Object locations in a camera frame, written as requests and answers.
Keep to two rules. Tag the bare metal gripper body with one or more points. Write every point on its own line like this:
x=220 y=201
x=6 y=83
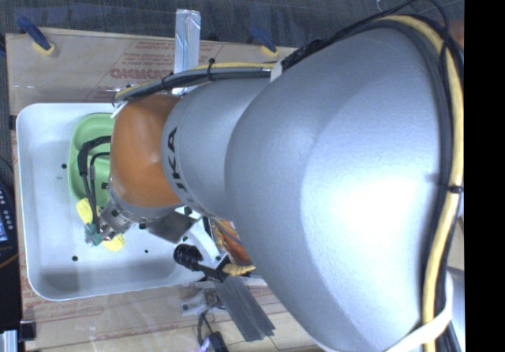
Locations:
x=116 y=221

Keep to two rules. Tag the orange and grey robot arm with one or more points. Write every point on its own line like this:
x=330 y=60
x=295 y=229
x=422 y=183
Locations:
x=315 y=184

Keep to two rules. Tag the yellow corn cob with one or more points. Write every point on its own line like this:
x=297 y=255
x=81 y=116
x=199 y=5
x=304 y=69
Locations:
x=84 y=210

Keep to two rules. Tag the white plastic tray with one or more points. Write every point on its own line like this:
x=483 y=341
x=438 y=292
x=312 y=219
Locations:
x=47 y=184

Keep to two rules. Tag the green divided plate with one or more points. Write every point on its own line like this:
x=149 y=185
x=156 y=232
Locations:
x=94 y=127

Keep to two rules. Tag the orange packet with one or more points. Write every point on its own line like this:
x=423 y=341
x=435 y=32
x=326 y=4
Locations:
x=233 y=242

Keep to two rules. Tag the brown cardboard board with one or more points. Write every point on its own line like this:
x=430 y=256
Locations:
x=79 y=62

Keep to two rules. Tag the black cylinder on white bracket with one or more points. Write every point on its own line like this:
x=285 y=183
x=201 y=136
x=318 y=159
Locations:
x=188 y=255

